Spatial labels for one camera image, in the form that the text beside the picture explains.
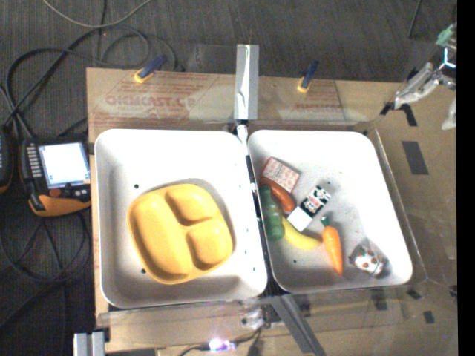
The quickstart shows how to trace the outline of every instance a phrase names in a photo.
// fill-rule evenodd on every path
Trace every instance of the yellow sectioned dish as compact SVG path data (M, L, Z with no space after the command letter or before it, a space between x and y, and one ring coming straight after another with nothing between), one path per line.
M165 284L184 283L216 269L232 253L232 236L204 188L171 185L136 198L127 224L147 273Z

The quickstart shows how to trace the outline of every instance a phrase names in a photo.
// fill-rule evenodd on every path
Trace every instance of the wire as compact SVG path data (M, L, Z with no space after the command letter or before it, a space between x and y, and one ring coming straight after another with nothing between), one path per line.
M105 15L107 14L107 6L108 6L108 0L102 0L102 14L101 14L101 19L100 19L100 25L103 25L105 22ZM99 31L99 40L97 41L97 49L96 49L96 58L100 57L101 53L101 44L102 44L102 30Z
M34 92L35 89L37 89L38 86L40 86L41 83L44 83L50 78L53 74L53 72L56 70L58 67L59 63L68 55L68 54L73 54L75 56L78 56L80 58L83 58L88 61L93 61L96 62L100 65L107 66L107 67L118 67L118 68L136 68L139 67L141 64L143 64L147 58L150 56L151 52L151 46L149 43L149 40L138 30L135 30L132 27L128 26L118 26L118 27L111 27L108 30L126 30L129 32L132 32L134 36L137 36L144 44L146 47L146 54L145 56L140 60L140 62L134 64L134 65L118 65L112 62L105 62L102 59L97 59L96 57L89 56L84 53L77 52L73 50L76 48L82 41L84 41L86 38L91 36L97 31L100 31L100 29L93 29L89 30L87 33L83 34L80 36L78 39L76 39L69 47L67 48L60 48L60 47L44 47L44 48L39 48L35 50L31 50L25 54L22 54L19 58L17 58L8 68L6 77L5 77L5 87L1 88L1 94L2 96L6 99L7 103L11 107L11 112L8 115L8 117L4 121L4 125L7 125L8 122L19 113L20 107L26 102L26 99L29 97L29 95ZM15 98L13 97L13 92L11 88L11 83L12 83L12 78L13 74L15 72L15 69L22 63L25 59L28 59L32 56L35 56L40 53L46 53L46 52L60 52L59 56L53 61L53 64L38 78L38 80L27 90L27 92L24 94L24 96L19 100L16 101ZM24 128L25 132L27 132L27 135L31 138L33 137L33 133L31 130L29 130L24 123L24 120L21 120L20 123L22 124L22 127Z
M82 123L86 122L88 120L88 117L83 117L82 119L78 120L77 122L75 122L74 124L70 125L69 127L67 127L66 129L63 130L63 132L61 132L60 134L58 134L58 137L63 137L65 136L66 134L68 134L69 132L71 132L75 127L78 127L80 126Z
M7 92L5 89L0 85L0 95L4 98L4 101L7 103L9 109L12 111L15 109L15 105L10 101ZM33 132L31 129L29 129L28 125L23 119L23 116L21 115L20 112L17 112L15 120L13 121L13 127L16 131L16 137L17 139L21 136L20 131L19 131L19 126L23 128L23 130L27 133L28 136L33 137Z
M261 337L261 331L262 327L258 329L258 336L255 337L255 339L252 341L251 345L249 346L249 349L247 350L247 356L257 356L259 355L259 349L257 347L259 338Z
M263 328L262 326L259 327L250 336L238 337L235 340L231 340L230 343L233 343L236 346L239 346L240 344L247 343L248 341L255 338L255 340L252 342L251 346L249 347L249 351L251 351L251 349L253 349L255 347L255 344L259 340L259 337L260 337L261 332L262 332L262 328ZM209 351L209 345L208 344L199 344L199 345L196 345L196 346L190 346L190 347L182 350L182 352L178 356L186 355L188 352L191 352L191 351Z
M64 13L60 12L57 10L48 0L42 0L53 12L57 13L60 15L62 18L68 20L69 22L72 22L73 24L82 26L82 27L89 27L89 28L94 28L94 29L100 29L100 28L106 28L106 27L111 27L114 25L118 25L123 23L126 19L134 15L138 10L142 9L144 6L146 6L148 3L152 2L153 0L145 0L142 4L138 5L135 7L133 10L131 10L129 13L127 13L124 17L122 17L119 20L116 20L115 22L111 22L109 24L100 24L100 25L91 25L91 24L85 24L82 22L78 22L68 16L66 16Z
M8 264L15 269L18 273L25 276L27 279L31 280L34 283L44 283L48 285L57 284L57 283L65 283L67 281L73 280L79 275L81 275L84 270L85 266L88 264L89 259L91 258L92 254L92 238L89 230L87 229L87 225L85 222L84 217L80 213L76 213L79 218L82 227L82 239L79 247L77 248L76 252L73 254L72 258L66 263L65 266L62 265L59 259L59 252L56 248L55 242L53 241L53 237L51 235L50 229L45 219L41 219L39 224L36 226L35 230L33 231L33 235L28 240L27 245L25 246L24 250L20 257L17 260L14 260L7 250L4 247L4 238L2 234L2 230L0 230L0 250L2 250L6 257ZM43 228L45 230L46 236L48 238L48 242L50 243L51 248L53 249L53 254L55 259L59 262L59 271L53 276L44 276L40 274L35 274L31 270L21 266L21 261L24 256L28 253L31 249L31 246L34 240L37 238L39 229ZM85 257L82 258L82 261L79 263L78 266L72 268L73 264L79 259L79 255L82 253L85 245L87 246L86 251L87 254Z

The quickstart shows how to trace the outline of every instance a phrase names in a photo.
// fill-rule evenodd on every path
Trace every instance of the small screen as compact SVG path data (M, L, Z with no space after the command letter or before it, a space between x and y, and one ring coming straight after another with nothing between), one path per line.
M49 188L90 183L91 171L81 142L40 145L38 149Z

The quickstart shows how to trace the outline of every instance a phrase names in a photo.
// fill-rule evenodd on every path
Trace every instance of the small box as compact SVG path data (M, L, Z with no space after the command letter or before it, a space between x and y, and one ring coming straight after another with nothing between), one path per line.
M287 192L292 192L295 184L298 181L299 173L285 166L282 162L270 157L267 160L264 169L262 170L262 177L266 177L275 183L282 186Z

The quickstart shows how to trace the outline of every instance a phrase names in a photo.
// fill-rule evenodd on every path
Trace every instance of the white tray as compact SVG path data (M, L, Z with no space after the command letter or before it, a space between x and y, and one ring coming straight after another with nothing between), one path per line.
M121 309L244 300L267 284L244 151L221 131L115 129L95 145L99 207L101 287ZM142 273L129 235L126 212L139 195L176 182L194 182L214 196L232 231L234 249L218 269L178 285Z
M249 137L249 152L257 178L271 156L301 173L292 192L297 204L315 184L332 196L306 231L321 234L321 217L330 218L341 236L343 275L333 271L323 244L302 251L285 240L268 242L272 273L283 289L309 294L394 286L410 279L412 262L376 150L367 137L355 132L261 130ZM387 257L388 275L376 279L350 264L348 257L359 243Z

